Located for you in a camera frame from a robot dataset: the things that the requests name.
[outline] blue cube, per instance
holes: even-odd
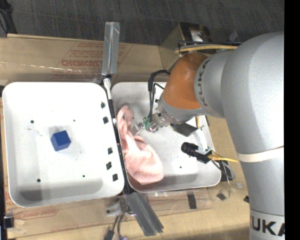
[[[69,147],[71,140],[66,130],[56,132],[51,137],[51,143],[55,151],[64,150]]]

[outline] pink cloth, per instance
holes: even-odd
[[[141,136],[130,132],[133,112],[126,105],[117,114],[125,166],[130,175],[141,185],[161,181],[164,168],[156,151]]]

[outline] white tray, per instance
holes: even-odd
[[[128,105],[134,114],[133,123],[142,122],[143,118],[148,116],[150,103],[147,82],[117,83],[111,93],[116,113],[124,105]],[[161,93],[162,90],[157,87],[155,99],[159,99]],[[208,145],[213,147],[206,119],[201,116],[200,120],[205,122],[205,126],[189,137],[173,131],[170,126],[160,128],[156,133],[143,130],[139,134],[159,155],[163,164],[164,178],[156,183],[141,185],[128,175],[129,183],[136,191],[142,193],[175,191],[210,187],[219,183],[221,172],[211,162],[204,164],[181,151],[183,142],[194,143],[203,149]],[[195,126],[194,119],[188,123]]]
[[[2,100],[9,192],[17,205],[112,197],[122,191],[107,96],[99,85],[14,82],[4,88]],[[63,130],[71,144],[55,151],[50,138]]]

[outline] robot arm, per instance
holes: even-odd
[[[182,57],[153,120],[161,127],[198,115],[226,119],[248,187],[250,239],[285,239],[284,33]]]

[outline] black pole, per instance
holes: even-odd
[[[0,13],[3,17],[7,33],[16,34],[16,26],[12,18],[12,6],[7,0],[0,0]]]

